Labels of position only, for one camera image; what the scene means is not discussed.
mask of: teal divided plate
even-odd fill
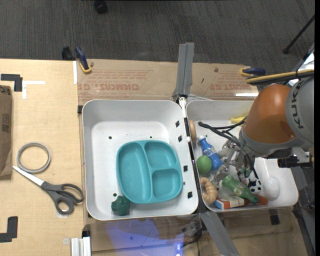
[[[171,200],[183,186],[176,152],[159,140],[122,145],[116,155],[116,174],[123,195],[135,204]]]

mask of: white bottle cap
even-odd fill
[[[204,135],[199,135],[198,136],[198,141],[201,141],[201,140],[203,140],[203,139],[205,139],[206,138],[206,136],[204,136]]]

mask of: gray duct tape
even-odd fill
[[[30,148],[30,147],[40,147],[42,148],[45,152],[46,152],[46,155],[48,157],[46,163],[44,164],[44,166],[42,166],[41,168],[39,169],[28,169],[26,167],[24,167],[21,162],[20,162],[20,157],[21,157],[21,154],[22,152],[27,149],[27,148]],[[48,149],[48,147],[42,143],[39,143],[39,142],[30,142],[30,143],[27,143],[27,144],[24,144],[19,150],[18,150],[18,153],[16,155],[16,164],[18,165],[18,167],[27,172],[27,173],[30,173],[30,174],[38,174],[38,173],[41,173],[43,172],[45,169],[48,168],[49,164],[51,162],[51,153]]]

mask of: green ball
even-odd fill
[[[196,160],[196,166],[200,174],[205,174],[211,171],[212,161],[208,156],[202,155]]]

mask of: wooden surface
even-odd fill
[[[122,67],[128,68],[125,64],[123,61]],[[199,69],[208,70],[209,65],[202,67],[199,64]],[[152,66],[157,71],[157,64]],[[17,151],[22,145],[34,141],[44,143],[51,151],[52,160],[49,168],[36,176],[52,184],[73,183],[81,187],[84,176],[73,62],[2,59],[0,73],[20,74],[25,81],[45,81],[45,84],[27,85],[26,99],[22,99],[21,92],[13,93],[13,164],[16,165]],[[0,81],[0,84],[10,85],[13,90],[13,82]],[[26,167],[38,168],[46,161],[46,155],[40,149],[30,148],[22,154],[21,160]],[[88,223],[87,216],[84,217],[87,211],[82,204],[76,206],[71,215],[62,217],[48,194],[14,170],[11,177],[0,179],[0,192],[0,233],[6,233],[8,217],[18,217],[17,238],[0,243],[1,256],[70,255],[69,239],[81,238],[84,224]],[[263,221],[259,211],[256,211],[256,217],[254,214],[251,217],[248,225],[244,224],[248,221],[246,215],[224,219],[240,255],[307,255],[297,219],[290,209],[279,215],[281,224],[278,226],[271,226],[267,213]],[[200,240],[199,250],[201,256],[220,255],[208,234]],[[171,252],[174,253],[174,246],[167,244],[97,251],[92,255],[174,255]],[[187,245],[183,253],[197,256],[197,243]]]

